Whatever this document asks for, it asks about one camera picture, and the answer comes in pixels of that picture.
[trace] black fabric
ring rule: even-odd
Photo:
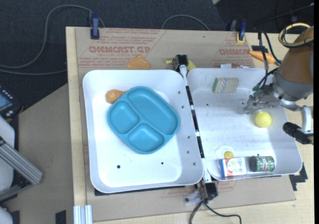
[[[232,21],[246,19],[246,31],[279,32],[290,24],[286,15],[260,25],[253,23],[308,5],[314,0],[0,0],[0,64],[20,65],[30,61],[41,49],[45,19],[56,6],[76,4],[97,12],[106,27],[162,27],[172,15],[186,14],[203,21],[210,30],[225,30]],[[86,26],[88,12],[76,8],[57,10],[49,21],[44,52],[32,66],[20,72],[49,72],[66,68],[65,27]],[[295,14],[297,22],[313,25],[314,7]],[[178,17],[165,25],[167,29],[205,30],[195,20]],[[67,83],[67,74],[21,76],[0,72],[4,83],[28,108]]]

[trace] blue plate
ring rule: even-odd
[[[162,148],[178,131],[179,116],[156,92],[134,87],[109,109],[108,123],[114,133],[141,154]]]

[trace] can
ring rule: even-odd
[[[272,156],[252,156],[249,167],[252,172],[272,172],[275,169],[275,160]]]

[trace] white tray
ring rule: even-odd
[[[139,154],[111,130],[106,93],[149,87],[180,117],[176,135],[152,154]],[[89,141],[90,176],[103,193],[183,186],[203,175],[190,106],[181,75],[171,70],[95,70],[83,79]]]
[[[263,109],[272,117],[268,128],[255,125],[255,113],[244,113],[252,88],[264,77],[265,70],[258,68],[219,69],[197,68],[188,75],[203,151],[209,174],[217,180],[235,180],[298,173],[302,167],[297,143],[282,127],[287,116],[283,107]],[[215,78],[239,79],[236,92],[213,93]],[[235,157],[272,156],[273,172],[251,172],[242,176],[222,177],[218,160],[225,150]]]

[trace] sponge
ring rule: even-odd
[[[213,84],[214,93],[232,93],[236,91],[238,78],[236,77],[219,77]]]

